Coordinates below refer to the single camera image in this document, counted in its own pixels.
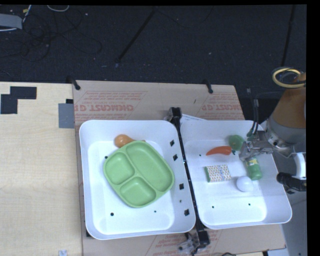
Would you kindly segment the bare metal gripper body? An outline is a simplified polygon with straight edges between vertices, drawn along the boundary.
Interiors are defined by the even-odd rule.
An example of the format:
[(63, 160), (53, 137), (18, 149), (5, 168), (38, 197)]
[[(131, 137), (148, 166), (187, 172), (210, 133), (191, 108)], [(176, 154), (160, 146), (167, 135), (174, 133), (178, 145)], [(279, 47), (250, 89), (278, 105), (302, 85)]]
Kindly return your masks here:
[(276, 135), (272, 130), (258, 130), (248, 138), (249, 151), (260, 154), (278, 153), (284, 157), (292, 154), (292, 145)]

